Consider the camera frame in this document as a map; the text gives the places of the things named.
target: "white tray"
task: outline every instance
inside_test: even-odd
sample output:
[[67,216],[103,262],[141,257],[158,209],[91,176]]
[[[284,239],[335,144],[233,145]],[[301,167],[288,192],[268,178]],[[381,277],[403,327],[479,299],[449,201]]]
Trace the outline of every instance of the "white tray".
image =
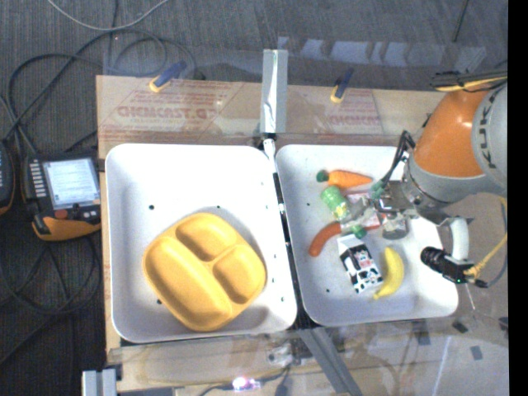
[[[122,144],[106,157],[110,230],[111,314],[116,331],[135,343],[279,332],[297,305],[271,166],[243,146]],[[266,265],[262,293],[216,332],[192,332],[149,287],[141,268],[147,245],[198,211],[226,219]]]
[[[277,170],[303,305],[316,323],[339,327],[444,317],[458,306],[455,284],[420,260],[425,246],[441,248],[436,226],[424,219],[413,220],[410,233],[404,239],[386,240],[381,237],[381,229],[369,231],[362,239],[382,273],[386,271],[383,257],[386,246],[393,246],[403,258],[403,284],[389,297],[374,300],[375,289],[356,294],[339,259],[337,237],[327,242],[318,257],[308,254],[315,234],[333,221],[330,210],[319,197],[326,185],[316,181],[317,172],[345,169],[370,175],[377,181],[389,170],[394,153],[392,147],[328,145],[286,145],[277,152]],[[393,179],[401,177],[400,168],[394,172]]]

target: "yellow plate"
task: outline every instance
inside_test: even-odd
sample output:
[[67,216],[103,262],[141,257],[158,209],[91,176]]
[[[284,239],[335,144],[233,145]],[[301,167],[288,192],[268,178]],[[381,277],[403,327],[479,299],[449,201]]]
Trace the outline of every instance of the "yellow plate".
[[192,214],[158,235],[145,249],[143,272],[172,315],[196,332],[233,321],[266,283],[261,258],[211,213]]

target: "handheld controller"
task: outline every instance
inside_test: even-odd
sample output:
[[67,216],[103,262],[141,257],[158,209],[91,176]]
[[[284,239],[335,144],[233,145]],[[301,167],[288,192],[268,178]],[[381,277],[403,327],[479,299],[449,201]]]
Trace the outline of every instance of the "handheld controller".
[[45,241],[64,241],[101,229],[96,154],[33,155],[22,164],[21,188],[33,229]]
[[0,141],[0,215],[11,208],[15,195],[15,173],[9,152]]

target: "toy banana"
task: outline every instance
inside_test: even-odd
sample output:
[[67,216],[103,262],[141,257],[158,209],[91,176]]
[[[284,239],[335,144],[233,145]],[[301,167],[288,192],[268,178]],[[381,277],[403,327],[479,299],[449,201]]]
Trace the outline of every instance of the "toy banana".
[[387,266],[387,274],[384,276],[382,286],[374,294],[374,299],[393,294],[403,282],[405,272],[403,260],[391,247],[385,248],[385,264]]

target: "device screen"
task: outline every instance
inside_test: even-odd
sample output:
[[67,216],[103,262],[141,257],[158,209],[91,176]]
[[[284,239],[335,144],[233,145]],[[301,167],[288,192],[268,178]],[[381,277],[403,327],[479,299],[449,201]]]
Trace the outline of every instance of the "device screen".
[[55,210],[73,205],[100,204],[97,176],[90,158],[43,162],[51,202]]

